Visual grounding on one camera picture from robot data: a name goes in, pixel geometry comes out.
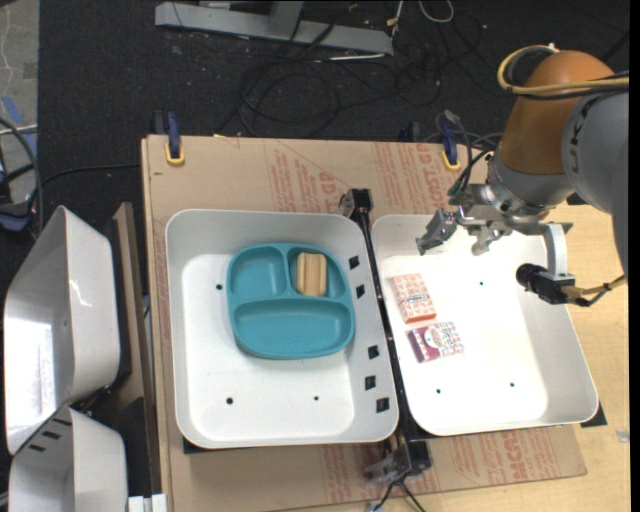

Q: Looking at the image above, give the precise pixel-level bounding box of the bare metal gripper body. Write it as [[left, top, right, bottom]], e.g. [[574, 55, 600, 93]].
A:
[[452, 182, 551, 237]]

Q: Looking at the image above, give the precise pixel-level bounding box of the orange carton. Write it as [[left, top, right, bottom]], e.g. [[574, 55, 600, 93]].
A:
[[390, 273, 438, 325]]

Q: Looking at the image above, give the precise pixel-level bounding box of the white plastic tray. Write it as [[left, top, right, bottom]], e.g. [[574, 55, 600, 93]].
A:
[[370, 213, 600, 437], [164, 208, 400, 450]]

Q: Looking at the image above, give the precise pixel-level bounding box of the purple and white packet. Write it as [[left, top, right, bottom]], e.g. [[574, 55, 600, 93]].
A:
[[405, 321, 465, 364]]

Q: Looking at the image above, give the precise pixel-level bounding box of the tan toy bread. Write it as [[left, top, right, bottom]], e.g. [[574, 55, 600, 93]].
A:
[[295, 251, 329, 297]]

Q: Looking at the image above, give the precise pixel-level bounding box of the brown cardboard board red print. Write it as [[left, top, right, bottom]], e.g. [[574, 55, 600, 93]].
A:
[[141, 133, 589, 512]]

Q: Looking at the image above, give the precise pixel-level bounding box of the blue divided plate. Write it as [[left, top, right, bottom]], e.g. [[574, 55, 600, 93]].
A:
[[225, 242, 357, 360]]

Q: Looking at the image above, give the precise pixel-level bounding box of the black cylinder on white bracket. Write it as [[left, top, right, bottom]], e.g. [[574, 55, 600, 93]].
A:
[[515, 222, 576, 306]]

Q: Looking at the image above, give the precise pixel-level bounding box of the black block with thin wires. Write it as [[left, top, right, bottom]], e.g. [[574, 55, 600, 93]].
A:
[[363, 438, 434, 484], [339, 188, 375, 217]]

